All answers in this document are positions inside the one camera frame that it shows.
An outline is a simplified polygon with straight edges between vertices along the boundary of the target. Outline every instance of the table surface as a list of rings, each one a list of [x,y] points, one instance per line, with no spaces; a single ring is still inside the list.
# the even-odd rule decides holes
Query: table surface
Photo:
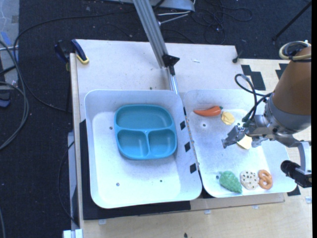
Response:
[[[72,84],[75,160],[79,208],[79,228],[84,238],[144,237],[302,237],[312,232],[312,189],[300,188],[300,195],[286,193],[251,197],[198,198],[191,201],[191,211],[83,220],[79,123],[85,119],[83,100],[90,90],[163,90],[169,89],[166,69],[159,68],[149,43],[78,40],[90,62],[81,64],[70,56]],[[166,44],[175,65],[180,96],[195,89],[239,89],[234,76],[248,65],[260,72],[271,92],[278,82],[276,71],[285,60],[240,59],[234,46]],[[295,135],[311,140],[311,127]],[[290,160],[300,163],[297,148],[287,149]]]

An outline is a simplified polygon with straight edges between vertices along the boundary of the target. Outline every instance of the pretzel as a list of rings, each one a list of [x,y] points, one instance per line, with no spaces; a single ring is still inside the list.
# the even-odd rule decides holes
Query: pretzel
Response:
[[[259,185],[260,185],[261,188],[263,188],[263,189],[272,188],[273,180],[272,180],[271,174],[268,171],[266,171],[264,169],[259,170],[258,176],[260,178]]]

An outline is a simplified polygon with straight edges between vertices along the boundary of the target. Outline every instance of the white tray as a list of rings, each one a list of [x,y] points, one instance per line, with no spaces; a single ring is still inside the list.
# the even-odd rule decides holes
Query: white tray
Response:
[[[123,105],[154,104],[172,115],[177,150],[164,159],[131,160],[120,154],[114,131],[114,114]],[[170,90],[93,90],[85,97],[89,149],[90,189],[102,208],[187,201],[202,190],[190,142],[183,104]]]
[[[281,170],[280,164],[289,160],[285,146],[277,141],[264,141],[262,146],[246,150],[237,144],[222,146],[222,139],[227,133],[240,123],[241,119],[254,105],[251,93],[244,90],[193,90],[184,96],[184,105],[188,123],[194,140],[197,160],[206,191],[214,197],[232,197],[242,195],[255,195],[264,193],[282,193],[293,191],[296,183],[287,177]],[[193,110],[203,110],[212,106],[222,106],[222,111],[232,113],[236,122],[226,125],[221,116],[203,117],[195,114]],[[264,104],[259,105],[257,114],[263,114]],[[242,188],[242,194],[231,192],[219,184],[219,172],[232,171],[240,179],[243,170],[265,169],[273,178],[273,187],[264,190],[260,187],[255,190]]]

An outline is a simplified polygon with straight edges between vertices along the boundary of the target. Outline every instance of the red chili pepper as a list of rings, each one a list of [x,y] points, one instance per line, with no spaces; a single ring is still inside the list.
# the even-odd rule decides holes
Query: red chili pepper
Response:
[[[204,117],[214,117],[214,116],[218,116],[219,114],[221,114],[221,110],[223,107],[220,106],[214,106],[210,109],[206,109],[206,110],[194,110],[194,113],[200,115],[200,116],[204,116]]]

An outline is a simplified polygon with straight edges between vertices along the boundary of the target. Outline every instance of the black bracket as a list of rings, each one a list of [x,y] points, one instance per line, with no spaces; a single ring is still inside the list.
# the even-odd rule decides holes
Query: black bracket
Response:
[[[179,61],[179,58],[173,57],[170,55],[163,55],[162,58],[163,58],[165,67],[168,67],[170,74],[174,76],[175,75],[174,65]]]

